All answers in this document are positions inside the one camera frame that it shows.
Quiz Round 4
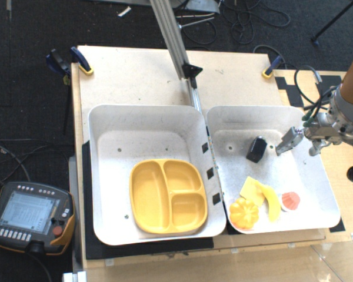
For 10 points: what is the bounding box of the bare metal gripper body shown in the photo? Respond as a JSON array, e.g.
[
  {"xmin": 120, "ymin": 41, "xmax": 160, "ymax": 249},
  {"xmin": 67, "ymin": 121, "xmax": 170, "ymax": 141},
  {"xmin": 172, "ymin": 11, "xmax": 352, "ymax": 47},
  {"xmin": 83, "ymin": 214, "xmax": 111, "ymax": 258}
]
[{"xmin": 303, "ymin": 112, "xmax": 353, "ymax": 146}]

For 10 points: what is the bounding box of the black bottle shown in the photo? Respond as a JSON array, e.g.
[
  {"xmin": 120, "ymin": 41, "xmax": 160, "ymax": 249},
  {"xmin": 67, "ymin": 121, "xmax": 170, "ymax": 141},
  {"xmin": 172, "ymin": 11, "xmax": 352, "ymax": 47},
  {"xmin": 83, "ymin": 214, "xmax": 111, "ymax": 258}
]
[{"xmin": 245, "ymin": 136, "xmax": 268, "ymax": 164}]

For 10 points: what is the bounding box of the white plastic tray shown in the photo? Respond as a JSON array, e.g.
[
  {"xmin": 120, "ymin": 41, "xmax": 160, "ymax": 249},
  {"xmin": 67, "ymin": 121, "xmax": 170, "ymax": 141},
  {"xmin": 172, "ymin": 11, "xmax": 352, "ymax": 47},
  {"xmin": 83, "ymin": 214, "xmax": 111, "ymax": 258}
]
[
  {"xmin": 87, "ymin": 104, "xmax": 228, "ymax": 246},
  {"xmin": 205, "ymin": 105, "xmax": 342, "ymax": 235}
]

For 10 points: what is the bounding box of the red jelly cup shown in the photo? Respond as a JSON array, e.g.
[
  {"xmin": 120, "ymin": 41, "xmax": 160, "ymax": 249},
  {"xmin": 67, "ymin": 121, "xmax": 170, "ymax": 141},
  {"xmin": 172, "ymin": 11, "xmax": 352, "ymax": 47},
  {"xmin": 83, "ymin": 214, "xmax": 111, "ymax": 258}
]
[{"xmin": 279, "ymin": 191, "xmax": 301, "ymax": 213}]

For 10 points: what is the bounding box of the yellow cheese slice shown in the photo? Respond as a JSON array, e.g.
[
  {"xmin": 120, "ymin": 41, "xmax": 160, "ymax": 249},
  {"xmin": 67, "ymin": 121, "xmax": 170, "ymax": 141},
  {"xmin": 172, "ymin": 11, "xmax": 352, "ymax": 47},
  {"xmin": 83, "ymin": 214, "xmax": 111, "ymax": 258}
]
[{"xmin": 239, "ymin": 176, "xmax": 266, "ymax": 208}]

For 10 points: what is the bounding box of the yellow banana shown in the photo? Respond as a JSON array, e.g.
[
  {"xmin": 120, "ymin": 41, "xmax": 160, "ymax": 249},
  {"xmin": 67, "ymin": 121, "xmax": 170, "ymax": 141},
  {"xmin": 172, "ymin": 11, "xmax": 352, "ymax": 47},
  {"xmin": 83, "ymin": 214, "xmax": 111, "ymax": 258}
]
[{"xmin": 257, "ymin": 182, "xmax": 282, "ymax": 223}]

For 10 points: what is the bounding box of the thin black and white rod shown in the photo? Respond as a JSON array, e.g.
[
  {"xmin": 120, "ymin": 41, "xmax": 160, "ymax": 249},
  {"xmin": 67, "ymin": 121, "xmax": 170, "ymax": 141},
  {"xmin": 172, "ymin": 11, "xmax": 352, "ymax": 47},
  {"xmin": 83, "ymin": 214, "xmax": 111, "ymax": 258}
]
[{"xmin": 189, "ymin": 80, "xmax": 225, "ymax": 195}]

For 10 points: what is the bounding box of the yellow pumpkin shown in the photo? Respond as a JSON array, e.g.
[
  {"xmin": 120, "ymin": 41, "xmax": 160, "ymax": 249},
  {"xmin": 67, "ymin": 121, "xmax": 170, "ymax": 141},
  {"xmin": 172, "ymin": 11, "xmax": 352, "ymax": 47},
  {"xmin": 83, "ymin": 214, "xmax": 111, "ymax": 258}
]
[{"xmin": 229, "ymin": 197, "xmax": 260, "ymax": 230}]

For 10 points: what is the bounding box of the yellow divided plate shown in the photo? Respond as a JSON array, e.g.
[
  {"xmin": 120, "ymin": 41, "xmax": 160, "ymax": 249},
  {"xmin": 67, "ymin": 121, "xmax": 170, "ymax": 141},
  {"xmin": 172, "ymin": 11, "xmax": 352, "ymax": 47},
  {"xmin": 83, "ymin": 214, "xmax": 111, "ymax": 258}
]
[{"xmin": 129, "ymin": 158, "xmax": 209, "ymax": 235}]

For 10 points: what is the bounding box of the pale wood board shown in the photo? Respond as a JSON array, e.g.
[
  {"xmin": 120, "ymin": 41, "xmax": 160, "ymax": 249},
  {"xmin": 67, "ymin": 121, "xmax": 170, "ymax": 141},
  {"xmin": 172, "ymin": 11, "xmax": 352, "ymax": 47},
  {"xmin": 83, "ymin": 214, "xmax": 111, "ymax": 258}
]
[{"xmin": 71, "ymin": 45, "xmax": 327, "ymax": 270}]

